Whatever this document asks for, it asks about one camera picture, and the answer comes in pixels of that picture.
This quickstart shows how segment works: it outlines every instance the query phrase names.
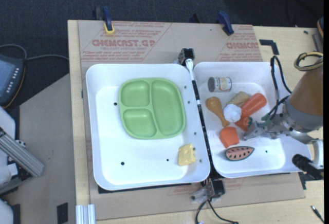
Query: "watermelon slice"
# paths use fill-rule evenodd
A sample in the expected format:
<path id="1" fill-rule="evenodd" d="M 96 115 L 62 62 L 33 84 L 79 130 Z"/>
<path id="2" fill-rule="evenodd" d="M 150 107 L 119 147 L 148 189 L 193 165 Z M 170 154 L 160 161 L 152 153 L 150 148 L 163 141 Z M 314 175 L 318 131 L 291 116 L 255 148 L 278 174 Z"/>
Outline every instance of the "watermelon slice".
<path id="1" fill-rule="evenodd" d="M 255 148 L 250 146 L 236 146 L 226 149 L 225 156 L 230 161 L 240 161 L 252 154 Z"/>

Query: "blue clamp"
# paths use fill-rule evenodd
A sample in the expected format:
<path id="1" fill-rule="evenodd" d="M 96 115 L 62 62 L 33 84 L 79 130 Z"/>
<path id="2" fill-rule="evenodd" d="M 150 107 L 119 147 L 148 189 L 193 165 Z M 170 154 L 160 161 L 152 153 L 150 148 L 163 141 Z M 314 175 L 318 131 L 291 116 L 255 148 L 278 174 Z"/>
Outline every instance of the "blue clamp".
<path id="1" fill-rule="evenodd" d="M 111 16 L 109 14 L 108 7 L 103 7 L 103 20 L 104 22 L 104 28 L 107 34 L 112 34 L 114 32 L 114 27 L 112 24 Z"/>
<path id="2" fill-rule="evenodd" d="M 224 24 L 223 30 L 227 35 L 231 35 L 234 33 L 228 14 L 226 14 L 224 11 L 219 12 L 217 14 L 217 20 L 220 24 Z"/>

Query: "yellow cheese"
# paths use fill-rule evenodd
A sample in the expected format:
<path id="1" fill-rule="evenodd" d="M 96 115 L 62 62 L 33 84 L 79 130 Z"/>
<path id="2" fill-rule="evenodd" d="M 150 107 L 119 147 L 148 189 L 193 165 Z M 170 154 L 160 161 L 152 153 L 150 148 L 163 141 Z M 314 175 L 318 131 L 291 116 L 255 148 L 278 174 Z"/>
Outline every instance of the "yellow cheese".
<path id="1" fill-rule="evenodd" d="M 183 166 L 195 162 L 193 145 L 186 144 L 179 148 L 178 165 Z"/>

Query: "green plate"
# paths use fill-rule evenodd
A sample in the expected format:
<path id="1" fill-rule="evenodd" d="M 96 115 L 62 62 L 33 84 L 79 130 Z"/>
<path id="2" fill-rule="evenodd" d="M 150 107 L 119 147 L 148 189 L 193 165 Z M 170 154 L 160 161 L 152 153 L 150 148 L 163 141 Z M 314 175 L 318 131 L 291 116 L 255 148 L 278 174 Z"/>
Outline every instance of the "green plate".
<path id="1" fill-rule="evenodd" d="M 129 135 L 139 139 L 169 138 L 185 128 L 178 87 L 162 78 L 129 80 L 119 92 L 120 116 Z"/>

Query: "pen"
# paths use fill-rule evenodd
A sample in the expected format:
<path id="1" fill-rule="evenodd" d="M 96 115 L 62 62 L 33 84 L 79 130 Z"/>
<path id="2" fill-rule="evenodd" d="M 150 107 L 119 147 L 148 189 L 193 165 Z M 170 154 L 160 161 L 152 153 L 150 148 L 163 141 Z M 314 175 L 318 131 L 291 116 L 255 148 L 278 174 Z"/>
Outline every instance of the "pen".
<path id="1" fill-rule="evenodd" d="M 315 208 L 315 206 L 311 206 L 311 208 L 314 211 L 314 213 L 318 216 L 318 218 L 321 219 L 321 221 L 324 223 L 323 218 L 321 217 L 319 211 Z"/>

